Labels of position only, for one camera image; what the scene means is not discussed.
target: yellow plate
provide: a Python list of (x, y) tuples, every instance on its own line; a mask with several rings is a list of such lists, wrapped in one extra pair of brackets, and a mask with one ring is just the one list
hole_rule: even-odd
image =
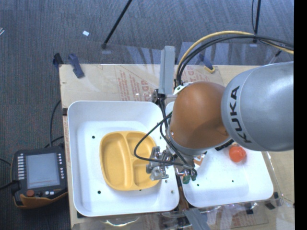
[[(100, 142), (100, 166), (106, 183), (117, 190), (141, 190), (156, 185), (146, 173), (148, 161), (134, 156), (134, 148), (145, 136), (140, 131), (118, 131), (106, 134)], [(156, 144), (148, 136), (139, 145), (137, 154), (149, 158)]]

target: tomato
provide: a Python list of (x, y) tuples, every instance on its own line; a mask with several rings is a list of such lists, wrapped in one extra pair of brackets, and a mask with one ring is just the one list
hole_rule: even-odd
[(229, 149), (229, 156), (230, 156), (230, 159), (233, 161), (233, 162), (240, 162), (242, 159), (245, 158), (246, 156), (246, 152), (245, 150), (240, 147), (240, 146), (232, 146), (230, 149)]

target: gray carpet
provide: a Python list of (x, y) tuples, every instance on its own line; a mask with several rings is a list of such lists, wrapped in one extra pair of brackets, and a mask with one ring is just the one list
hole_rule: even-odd
[[(0, 157), (49, 142), (51, 111), (60, 99), (52, 60), (75, 53), (80, 63), (154, 63), (166, 45), (182, 49), (223, 30), (253, 33), (252, 0), (133, 0), (106, 50), (106, 39), (128, 0), (0, 0)], [(257, 1), (254, 0), (255, 23)], [(259, 35), (294, 41), (294, 0), (262, 0)], [(264, 65), (277, 49), (250, 40), (220, 44), (213, 64)], [(276, 62), (293, 60), (282, 52)], [(54, 115), (53, 138), (63, 135), (61, 110)], [(10, 168), (0, 161), (0, 186)], [(68, 230), (68, 198), (33, 210), (17, 209), (10, 189), (0, 191), (3, 230)]]

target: emergency stop button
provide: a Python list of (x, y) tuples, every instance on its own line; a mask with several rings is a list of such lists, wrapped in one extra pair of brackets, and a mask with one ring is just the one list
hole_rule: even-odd
[(35, 192), (34, 192), (34, 190), (32, 190), (32, 189), (29, 189), (29, 190), (26, 192), (27, 197), (33, 197), (34, 194), (35, 194)]

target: orange object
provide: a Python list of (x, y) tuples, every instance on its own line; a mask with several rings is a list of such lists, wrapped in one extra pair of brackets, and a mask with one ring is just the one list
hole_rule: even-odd
[(230, 156), (230, 159), (233, 161), (233, 162), (240, 162), (242, 159), (245, 158), (246, 156), (246, 152), (245, 150), (240, 147), (240, 146), (232, 146), (230, 149), (229, 149), (229, 156)]

